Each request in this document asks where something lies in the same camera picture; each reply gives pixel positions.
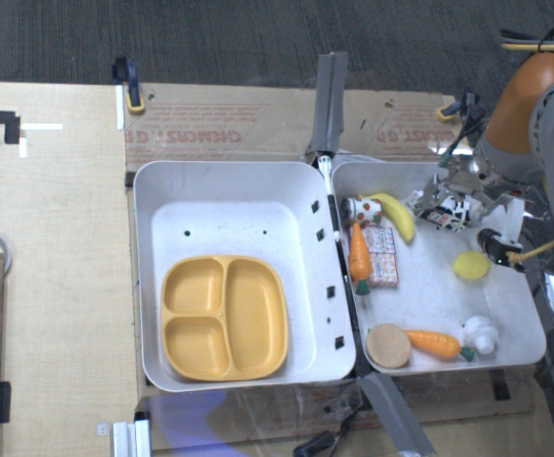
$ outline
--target yellow cable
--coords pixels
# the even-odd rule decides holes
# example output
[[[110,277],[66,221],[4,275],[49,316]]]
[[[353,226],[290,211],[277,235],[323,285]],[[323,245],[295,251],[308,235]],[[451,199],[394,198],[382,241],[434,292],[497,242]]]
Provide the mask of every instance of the yellow cable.
[[[538,50],[551,50],[554,51],[554,44],[511,44],[504,42],[502,48],[505,50],[527,50],[531,52],[537,52]]]
[[[519,253],[519,252],[510,251],[507,253],[507,260],[512,264],[518,264],[523,261],[526,261],[527,259],[529,259],[530,257],[533,257],[534,255],[540,254],[545,250],[548,250],[549,248],[553,248],[553,247],[554,247],[554,240],[548,242],[547,244],[543,244],[538,248],[534,248],[529,252]]]

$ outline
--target yellow ball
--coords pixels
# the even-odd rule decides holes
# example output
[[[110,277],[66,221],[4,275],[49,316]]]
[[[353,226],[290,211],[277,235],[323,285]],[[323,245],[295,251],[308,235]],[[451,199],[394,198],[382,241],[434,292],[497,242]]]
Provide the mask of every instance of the yellow ball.
[[[488,259],[476,250],[465,250],[457,256],[452,268],[455,274],[464,279],[480,279],[487,272],[490,263]]]

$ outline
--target light wood surface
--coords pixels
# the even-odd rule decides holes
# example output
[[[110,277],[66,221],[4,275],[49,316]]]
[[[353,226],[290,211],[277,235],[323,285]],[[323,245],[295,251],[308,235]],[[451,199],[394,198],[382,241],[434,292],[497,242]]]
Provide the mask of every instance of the light wood surface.
[[[136,405],[125,147],[115,87],[0,84],[0,110],[29,131],[28,158],[0,126],[7,277],[3,456],[108,456],[101,422]]]

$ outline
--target round wooden disc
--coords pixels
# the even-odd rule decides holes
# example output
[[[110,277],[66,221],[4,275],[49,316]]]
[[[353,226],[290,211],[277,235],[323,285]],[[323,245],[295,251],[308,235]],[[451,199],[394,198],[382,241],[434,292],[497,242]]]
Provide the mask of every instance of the round wooden disc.
[[[383,368],[401,368],[410,358],[412,345],[401,328],[380,324],[368,333],[366,351],[370,359]]]

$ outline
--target white plastic tray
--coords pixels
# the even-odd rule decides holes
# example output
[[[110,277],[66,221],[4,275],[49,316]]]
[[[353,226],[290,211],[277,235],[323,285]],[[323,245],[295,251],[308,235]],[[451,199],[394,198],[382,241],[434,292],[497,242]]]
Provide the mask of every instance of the white plastic tray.
[[[423,189],[433,173],[445,170],[426,163],[343,163],[332,174],[337,202],[343,198],[386,191],[405,200],[413,190]],[[463,341],[463,324],[472,315],[489,317],[500,332],[497,349],[490,355],[476,354],[469,363],[463,357],[439,360],[413,349],[404,368],[381,372],[398,375],[466,368],[496,368],[534,364],[545,352],[545,335],[524,274],[491,264],[488,274],[476,281],[458,278],[452,270],[456,256],[467,249],[481,251],[476,235],[491,228],[505,238],[517,239],[523,221],[524,203],[515,200],[498,208],[476,228],[460,232],[437,230],[426,220],[415,219],[415,237],[407,245],[394,227],[397,287],[373,288],[369,295],[355,295],[360,331],[377,324],[449,333]],[[382,222],[391,225],[385,217]],[[343,229],[348,255],[347,232]]]
[[[355,346],[326,186],[316,169],[295,162],[160,161],[137,172],[133,191],[142,359],[154,385],[179,392],[334,381],[350,373]],[[268,377],[193,381],[168,363],[161,284],[174,263],[199,255],[256,257],[277,271],[289,341],[284,364]]]

